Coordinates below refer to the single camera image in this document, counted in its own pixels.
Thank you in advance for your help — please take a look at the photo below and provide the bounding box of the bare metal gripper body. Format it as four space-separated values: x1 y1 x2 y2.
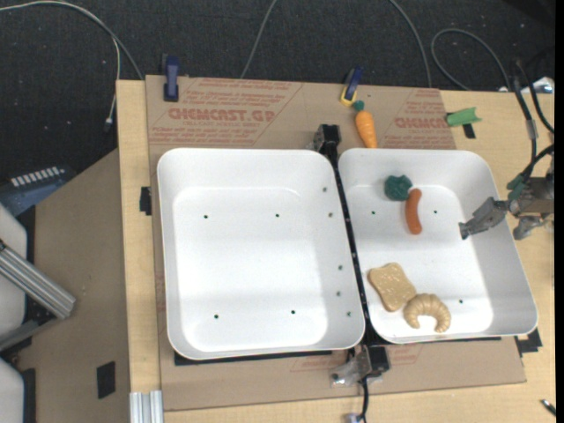
508 175 555 217

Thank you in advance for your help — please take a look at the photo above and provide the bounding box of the white plastic tray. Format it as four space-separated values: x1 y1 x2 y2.
337 147 539 345
156 146 367 361

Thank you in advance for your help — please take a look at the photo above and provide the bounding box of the orange sausage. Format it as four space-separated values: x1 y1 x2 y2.
404 187 425 236

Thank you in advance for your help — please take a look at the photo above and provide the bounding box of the green broccoli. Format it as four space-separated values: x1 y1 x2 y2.
383 174 414 203

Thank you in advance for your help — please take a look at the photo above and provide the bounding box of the green curved piece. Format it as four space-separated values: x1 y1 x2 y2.
445 106 483 128

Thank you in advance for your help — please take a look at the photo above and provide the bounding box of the beige croissant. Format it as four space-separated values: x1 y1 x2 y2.
402 293 453 335

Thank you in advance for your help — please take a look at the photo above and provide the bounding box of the tan bread slice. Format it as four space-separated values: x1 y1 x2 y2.
367 262 419 313

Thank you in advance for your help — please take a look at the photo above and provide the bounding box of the thin black rod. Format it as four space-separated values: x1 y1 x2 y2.
328 146 374 350

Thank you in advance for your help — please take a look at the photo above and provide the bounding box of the orange carrot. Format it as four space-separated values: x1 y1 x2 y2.
352 100 379 150

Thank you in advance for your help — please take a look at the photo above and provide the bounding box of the brown cardboard board red print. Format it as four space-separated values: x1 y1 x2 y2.
145 74 528 412

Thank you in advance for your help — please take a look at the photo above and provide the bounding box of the black block with thin wires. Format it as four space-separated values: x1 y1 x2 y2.
366 344 392 377
312 123 342 154

